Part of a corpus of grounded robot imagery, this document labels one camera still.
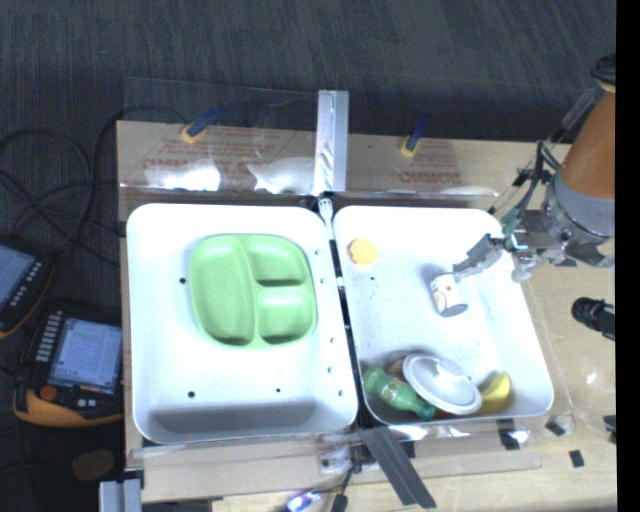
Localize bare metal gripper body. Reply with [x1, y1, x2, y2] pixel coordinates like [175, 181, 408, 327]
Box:
[502, 208, 617, 269]

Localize white printed cup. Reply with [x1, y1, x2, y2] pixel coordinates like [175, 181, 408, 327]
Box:
[429, 271, 470, 318]

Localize white plastic tray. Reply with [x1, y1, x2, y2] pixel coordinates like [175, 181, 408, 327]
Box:
[125, 201, 360, 446]
[331, 204, 556, 427]

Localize brown cardboard board red print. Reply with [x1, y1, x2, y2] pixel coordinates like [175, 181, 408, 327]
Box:
[115, 119, 617, 503]

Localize yellow round biscuit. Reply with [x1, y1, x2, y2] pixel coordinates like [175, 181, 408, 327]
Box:
[347, 237, 380, 268]

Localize yellow banana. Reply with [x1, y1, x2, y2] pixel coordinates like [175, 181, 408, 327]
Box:
[476, 371, 513, 416]

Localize white bowl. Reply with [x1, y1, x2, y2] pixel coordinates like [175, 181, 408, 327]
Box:
[401, 352, 484, 417]

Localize thin black and white rod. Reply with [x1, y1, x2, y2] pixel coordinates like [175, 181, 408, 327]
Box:
[317, 197, 362, 427]

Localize green plastic bottle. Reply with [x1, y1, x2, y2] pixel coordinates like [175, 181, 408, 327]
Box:
[362, 366, 437, 422]

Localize green divided plate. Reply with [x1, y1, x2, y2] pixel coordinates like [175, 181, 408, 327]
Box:
[188, 232, 320, 348]

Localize black cylinder on white bracket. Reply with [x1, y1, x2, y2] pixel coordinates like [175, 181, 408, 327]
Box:
[571, 296, 617, 342]

